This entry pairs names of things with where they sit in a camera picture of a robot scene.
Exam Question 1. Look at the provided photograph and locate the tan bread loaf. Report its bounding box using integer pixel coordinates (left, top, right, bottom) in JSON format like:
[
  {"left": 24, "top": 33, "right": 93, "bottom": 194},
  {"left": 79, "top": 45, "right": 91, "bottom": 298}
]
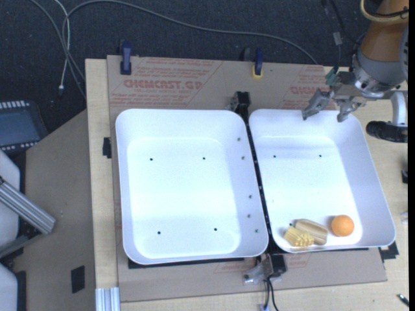
[{"left": 294, "top": 218, "right": 329, "bottom": 246}]

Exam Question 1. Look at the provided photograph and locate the orange ball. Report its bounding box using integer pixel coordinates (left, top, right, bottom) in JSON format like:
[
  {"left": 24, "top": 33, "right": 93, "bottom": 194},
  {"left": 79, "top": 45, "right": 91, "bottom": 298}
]
[{"left": 331, "top": 214, "right": 355, "bottom": 238}]

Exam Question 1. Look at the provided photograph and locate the black block with thin wires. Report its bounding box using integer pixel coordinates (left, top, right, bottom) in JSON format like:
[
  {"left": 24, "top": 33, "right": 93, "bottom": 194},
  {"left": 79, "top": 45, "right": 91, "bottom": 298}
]
[
  {"left": 243, "top": 253, "right": 289, "bottom": 286},
  {"left": 228, "top": 91, "right": 250, "bottom": 115}
]

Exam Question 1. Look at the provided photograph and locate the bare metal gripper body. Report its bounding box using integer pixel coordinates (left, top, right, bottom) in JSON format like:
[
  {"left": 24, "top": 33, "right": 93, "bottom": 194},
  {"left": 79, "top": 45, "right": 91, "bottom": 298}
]
[{"left": 327, "top": 71, "right": 392, "bottom": 104}]

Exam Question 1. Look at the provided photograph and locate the black cylinder on white bracket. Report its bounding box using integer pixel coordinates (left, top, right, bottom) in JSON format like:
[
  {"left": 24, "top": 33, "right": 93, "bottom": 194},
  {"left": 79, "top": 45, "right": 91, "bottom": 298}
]
[{"left": 366, "top": 90, "right": 409, "bottom": 143}]

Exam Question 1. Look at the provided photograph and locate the brown cardboard board red print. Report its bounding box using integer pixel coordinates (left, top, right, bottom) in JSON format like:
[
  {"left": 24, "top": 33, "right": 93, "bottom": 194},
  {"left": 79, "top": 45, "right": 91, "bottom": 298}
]
[{"left": 106, "top": 54, "right": 388, "bottom": 303}]

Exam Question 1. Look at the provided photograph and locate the yellow corn cob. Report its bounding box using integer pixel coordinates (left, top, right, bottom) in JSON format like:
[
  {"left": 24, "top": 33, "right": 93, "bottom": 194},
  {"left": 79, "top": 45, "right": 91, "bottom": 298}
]
[{"left": 283, "top": 227, "right": 315, "bottom": 248}]

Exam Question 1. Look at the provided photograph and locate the thin black rod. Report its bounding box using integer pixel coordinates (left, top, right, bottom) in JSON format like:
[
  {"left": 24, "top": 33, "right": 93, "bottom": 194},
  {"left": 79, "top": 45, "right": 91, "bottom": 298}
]
[{"left": 241, "top": 111, "right": 276, "bottom": 255}]

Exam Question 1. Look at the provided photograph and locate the white plastic tray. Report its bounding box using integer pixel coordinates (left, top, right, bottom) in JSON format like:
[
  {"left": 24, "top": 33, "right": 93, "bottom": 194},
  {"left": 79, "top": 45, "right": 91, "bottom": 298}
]
[
  {"left": 115, "top": 108, "right": 270, "bottom": 266},
  {"left": 248, "top": 108, "right": 397, "bottom": 254}
]

